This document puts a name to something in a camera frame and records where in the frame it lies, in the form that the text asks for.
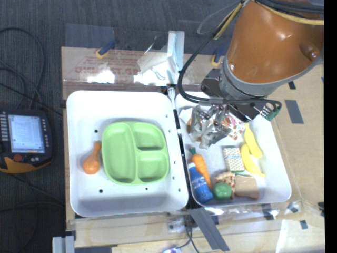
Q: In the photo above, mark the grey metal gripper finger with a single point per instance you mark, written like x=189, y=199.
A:
x=214, y=134
x=195, y=122

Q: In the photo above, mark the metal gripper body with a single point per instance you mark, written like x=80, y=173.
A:
x=242, y=109

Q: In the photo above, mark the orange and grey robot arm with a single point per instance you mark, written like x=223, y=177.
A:
x=266, y=43

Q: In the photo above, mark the white packet with red print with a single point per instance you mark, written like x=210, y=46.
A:
x=237, y=128

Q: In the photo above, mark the white patterned carton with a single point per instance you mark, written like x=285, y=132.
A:
x=233, y=159

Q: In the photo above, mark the orange carrot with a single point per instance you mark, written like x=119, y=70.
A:
x=201, y=165

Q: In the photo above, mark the yellow banana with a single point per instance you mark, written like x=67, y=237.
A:
x=252, y=142
x=248, y=161

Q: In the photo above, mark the pizza slice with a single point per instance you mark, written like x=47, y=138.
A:
x=226, y=177

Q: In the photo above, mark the blue bottle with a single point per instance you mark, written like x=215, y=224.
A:
x=200, y=188

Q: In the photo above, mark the green pepper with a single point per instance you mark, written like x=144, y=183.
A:
x=221, y=191

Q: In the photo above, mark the brown bread slice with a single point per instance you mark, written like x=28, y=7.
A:
x=246, y=186

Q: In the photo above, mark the white plastic tray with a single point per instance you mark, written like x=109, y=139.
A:
x=273, y=178
x=87, y=194

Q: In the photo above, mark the brown cardboard board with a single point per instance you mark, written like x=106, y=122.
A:
x=302, y=151

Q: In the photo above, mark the green divided plate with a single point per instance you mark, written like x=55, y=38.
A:
x=118, y=154

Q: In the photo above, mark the orange chicken drumstick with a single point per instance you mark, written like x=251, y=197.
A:
x=91, y=163

